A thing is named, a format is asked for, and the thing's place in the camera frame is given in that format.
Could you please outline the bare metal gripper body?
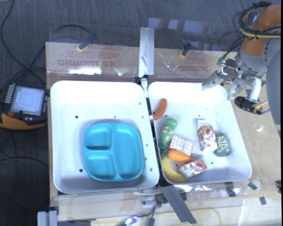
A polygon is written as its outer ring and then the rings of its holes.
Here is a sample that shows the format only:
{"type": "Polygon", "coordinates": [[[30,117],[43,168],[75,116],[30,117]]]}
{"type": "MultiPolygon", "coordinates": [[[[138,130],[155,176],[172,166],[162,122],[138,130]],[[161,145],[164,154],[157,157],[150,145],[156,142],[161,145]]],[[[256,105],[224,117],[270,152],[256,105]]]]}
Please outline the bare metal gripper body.
{"type": "Polygon", "coordinates": [[[220,59],[220,76],[228,82],[238,86],[252,86],[255,79],[260,79],[260,74],[248,68],[241,60],[220,59]]]}

